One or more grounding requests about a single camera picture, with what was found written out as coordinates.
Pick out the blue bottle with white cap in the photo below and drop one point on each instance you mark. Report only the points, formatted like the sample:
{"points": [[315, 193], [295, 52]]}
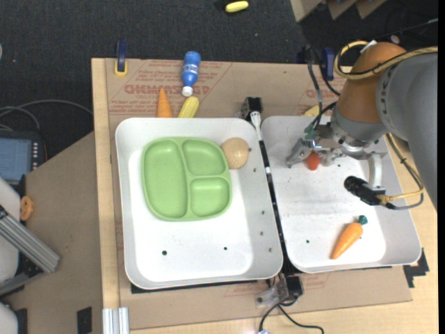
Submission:
{"points": [[190, 71]]}

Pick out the plain orange carrot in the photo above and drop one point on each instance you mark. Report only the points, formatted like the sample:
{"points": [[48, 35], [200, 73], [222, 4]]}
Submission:
{"points": [[164, 107]]}

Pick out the orange carrot with green top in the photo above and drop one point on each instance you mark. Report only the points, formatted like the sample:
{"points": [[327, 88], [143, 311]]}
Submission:
{"points": [[347, 238]]}

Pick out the yellow corn cob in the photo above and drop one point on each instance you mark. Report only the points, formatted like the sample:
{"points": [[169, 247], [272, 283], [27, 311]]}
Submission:
{"points": [[189, 107]]}

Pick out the black cylinder on white bracket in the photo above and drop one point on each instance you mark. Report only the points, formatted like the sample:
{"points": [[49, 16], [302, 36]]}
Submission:
{"points": [[361, 189]]}

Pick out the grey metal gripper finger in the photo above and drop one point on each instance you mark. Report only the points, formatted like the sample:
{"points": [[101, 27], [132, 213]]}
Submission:
{"points": [[298, 153], [327, 158]]}

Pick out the brown cardboard board, red print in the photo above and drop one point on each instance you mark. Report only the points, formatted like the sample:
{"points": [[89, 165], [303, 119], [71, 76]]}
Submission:
{"points": [[215, 311]]}

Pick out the green divided plate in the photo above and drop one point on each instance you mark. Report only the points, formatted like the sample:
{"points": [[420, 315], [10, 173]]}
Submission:
{"points": [[167, 179]]}

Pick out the thin black and white rod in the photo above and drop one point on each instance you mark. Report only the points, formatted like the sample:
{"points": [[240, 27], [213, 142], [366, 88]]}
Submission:
{"points": [[269, 176]]}

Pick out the small red toy vegetable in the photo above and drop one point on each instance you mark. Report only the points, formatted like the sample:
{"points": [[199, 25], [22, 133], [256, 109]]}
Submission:
{"points": [[313, 161]]}

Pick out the white plastic tray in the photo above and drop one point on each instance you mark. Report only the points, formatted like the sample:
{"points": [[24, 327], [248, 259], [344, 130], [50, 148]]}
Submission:
{"points": [[313, 207], [194, 249]]}

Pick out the yellow oblong toy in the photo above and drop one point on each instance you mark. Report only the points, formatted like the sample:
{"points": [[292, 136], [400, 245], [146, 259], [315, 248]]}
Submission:
{"points": [[237, 6]]}

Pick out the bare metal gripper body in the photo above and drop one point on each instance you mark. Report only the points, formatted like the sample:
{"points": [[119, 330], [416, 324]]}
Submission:
{"points": [[351, 149]]}

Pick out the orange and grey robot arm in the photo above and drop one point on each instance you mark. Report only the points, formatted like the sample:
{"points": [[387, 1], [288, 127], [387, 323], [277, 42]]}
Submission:
{"points": [[410, 96]]}

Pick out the beige round bread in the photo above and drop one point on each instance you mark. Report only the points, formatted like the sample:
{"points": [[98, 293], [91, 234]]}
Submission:
{"points": [[236, 153]]}

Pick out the small yellow toy fruit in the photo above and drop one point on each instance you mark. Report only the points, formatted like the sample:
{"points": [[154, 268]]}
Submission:
{"points": [[312, 111]]}

